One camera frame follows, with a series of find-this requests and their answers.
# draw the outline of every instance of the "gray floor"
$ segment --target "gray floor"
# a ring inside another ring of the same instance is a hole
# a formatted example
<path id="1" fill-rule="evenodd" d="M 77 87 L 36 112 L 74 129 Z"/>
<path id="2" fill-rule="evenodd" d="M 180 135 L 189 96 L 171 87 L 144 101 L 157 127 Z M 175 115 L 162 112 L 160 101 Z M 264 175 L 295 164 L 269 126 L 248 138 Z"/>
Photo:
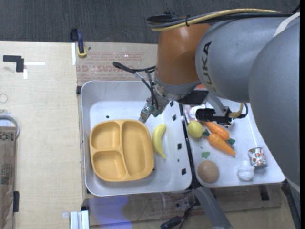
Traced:
<path id="1" fill-rule="evenodd" d="M 235 8 L 292 12 L 300 0 L 0 0 L 0 40 L 69 42 L 77 27 L 85 41 L 157 43 L 146 24 L 165 11 L 200 15 Z"/>

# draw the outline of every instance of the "orange carrot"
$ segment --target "orange carrot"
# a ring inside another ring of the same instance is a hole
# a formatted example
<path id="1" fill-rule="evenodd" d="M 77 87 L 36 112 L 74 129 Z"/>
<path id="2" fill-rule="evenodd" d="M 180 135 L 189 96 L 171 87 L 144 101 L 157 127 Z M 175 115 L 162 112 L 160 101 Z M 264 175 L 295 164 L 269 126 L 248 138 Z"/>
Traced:
<path id="1" fill-rule="evenodd" d="M 236 153 L 234 150 L 216 133 L 209 133 L 207 129 L 204 130 L 203 135 L 209 138 L 209 142 L 214 147 L 219 148 L 220 150 L 230 154 L 235 155 Z"/>
<path id="2" fill-rule="evenodd" d="M 230 138 L 230 134 L 226 129 L 214 122 L 204 121 L 203 123 L 210 129 L 211 132 L 218 134 L 224 141 L 228 141 L 231 145 L 235 143 L 235 140 Z"/>

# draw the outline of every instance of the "blue clamp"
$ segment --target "blue clamp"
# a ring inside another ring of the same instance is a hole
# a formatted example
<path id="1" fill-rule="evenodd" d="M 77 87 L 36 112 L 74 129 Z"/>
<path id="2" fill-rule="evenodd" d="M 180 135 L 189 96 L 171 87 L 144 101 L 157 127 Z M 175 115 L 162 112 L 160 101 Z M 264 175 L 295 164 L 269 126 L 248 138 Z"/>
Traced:
<path id="1" fill-rule="evenodd" d="M 70 41 L 75 42 L 77 41 L 78 46 L 76 48 L 77 50 L 77 55 L 79 57 L 86 57 L 86 49 L 84 48 L 83 40 L 82 40 L 82 33 L 80 30 L 73 28 L 70 32 Z"/>

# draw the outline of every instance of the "banana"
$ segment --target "banana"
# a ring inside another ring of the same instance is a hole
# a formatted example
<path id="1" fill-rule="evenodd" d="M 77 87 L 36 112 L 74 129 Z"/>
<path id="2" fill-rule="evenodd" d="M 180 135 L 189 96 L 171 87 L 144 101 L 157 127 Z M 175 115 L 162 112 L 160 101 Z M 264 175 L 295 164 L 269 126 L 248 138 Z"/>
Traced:
<path id="1" fill-rule="evenodd" d="M 154 150 L 162 156 L 162 158 L 165 158 L 166 155 L 163 152 L 163 146 L 161 142 L 161 138 L 165 132 L 166 125 L 165 124 L 160 124 L 158 125 L 153 133 L 152 133 L 152 145 Z"/>

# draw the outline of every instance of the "can label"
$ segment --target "can label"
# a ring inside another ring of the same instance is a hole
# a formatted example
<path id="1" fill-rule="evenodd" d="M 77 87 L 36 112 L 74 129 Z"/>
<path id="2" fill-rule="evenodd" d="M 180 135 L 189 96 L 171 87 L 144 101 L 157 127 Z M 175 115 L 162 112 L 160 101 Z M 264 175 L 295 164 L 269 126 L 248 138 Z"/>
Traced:
<path id="1" fill-rule="evenodd" d="M 251 148 L 248 151 L 251 165 L 255 167 L 255 169 L 261 169 L 267 166 L 266 158 L 264 155 L 264 151 L 261 147 Z"/>

